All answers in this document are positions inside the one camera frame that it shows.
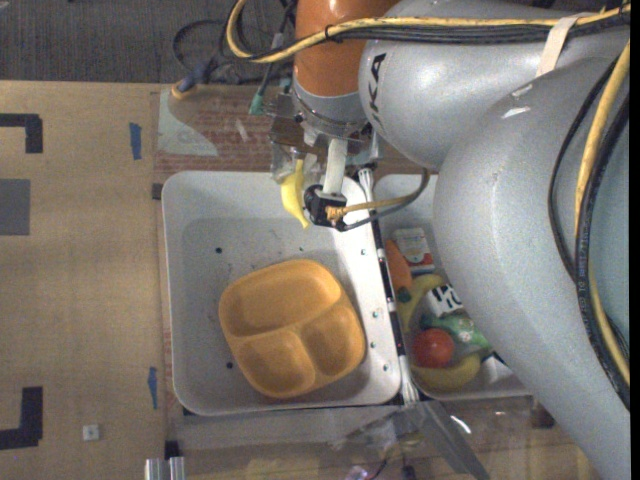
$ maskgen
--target orange carrot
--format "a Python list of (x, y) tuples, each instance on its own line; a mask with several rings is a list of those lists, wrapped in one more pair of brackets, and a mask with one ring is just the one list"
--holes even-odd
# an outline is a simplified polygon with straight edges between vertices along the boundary
[(391, 274), (391, 286), (393, 286), (396, 293), (398, 293), (401, 288), (405, 288), (406, 290), (411, 289), (413, 281), (411, 269), (409, 269), (409, 264), (404, 259), (400, 249), (398, 249), (398, 246), (393, 240), (387, 240), (384, 248), (387, 253), (387, 263)]

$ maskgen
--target red tomato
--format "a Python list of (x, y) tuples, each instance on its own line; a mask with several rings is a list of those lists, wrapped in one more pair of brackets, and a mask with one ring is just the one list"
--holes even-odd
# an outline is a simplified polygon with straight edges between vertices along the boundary
[(455, 343), (443, 329), (422, 331), (413, 341), (413, 357), (423, 368), (444, 368), (451, 361)]

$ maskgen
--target gray carpet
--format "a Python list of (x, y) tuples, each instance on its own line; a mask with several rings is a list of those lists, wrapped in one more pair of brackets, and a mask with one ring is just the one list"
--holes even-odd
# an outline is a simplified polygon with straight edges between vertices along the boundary
[[(200, 19), (222, 22), (235, 0), (0, 0), (0, 78), (170, 83), (185, 75), (172, 38)], [(529, 4), (532, 0), (507, 0)], [(598, 10), (606, 0), (557, 0), (554, 8)], [(248, 37), (266, 47), (280, 23), (278, 0), (255, 0), (247, 9)], [(184, 61), (194, 65), (216, 46), (219, 25), (187, 34)], [(258, 76), (238, 68), (238, 76)]]

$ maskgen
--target yellow banana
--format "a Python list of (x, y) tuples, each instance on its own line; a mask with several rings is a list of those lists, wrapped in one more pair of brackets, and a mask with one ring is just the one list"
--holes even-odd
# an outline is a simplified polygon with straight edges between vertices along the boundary
[(303, 163), (304, 160), (299, 159), (296, 161), (295, 171), (289, 174), (280, 185), (280, 194), (282, 196), (282, 206), (284, 206), (284, 209), (298, 219), (304, 229), (307, 229), (310, 223), (302, 212)]
[(411, 365), (414, 380), (425, 393), (455, 391), (471, 382), (480, 371), (480, 355), (469, 354), (448, 368), (421, 368)]
[(413, 278), (411, 289), (409, 290), (411, 300), (408, 302), (396, 303), (396, 312), (400, 317), (402, 332), (405, 334), (409, 332), (409, 322), (411, 322), (411, 317), (413, 316), (420, 299), (422, 299), (428, 291), (431, 291), (438, 286), (442, 286), (444, 283), (444, 279), (437, 274), (424, 274)]

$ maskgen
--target yellow plate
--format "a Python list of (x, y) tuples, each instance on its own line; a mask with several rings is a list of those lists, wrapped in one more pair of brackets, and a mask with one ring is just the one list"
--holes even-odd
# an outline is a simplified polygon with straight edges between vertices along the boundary
[(290, 260), (223, 292), (220, 325), (240, 370), (259, 392), (291, 398), (353, 371), (365, 336), (343, 286), (324, 265)]

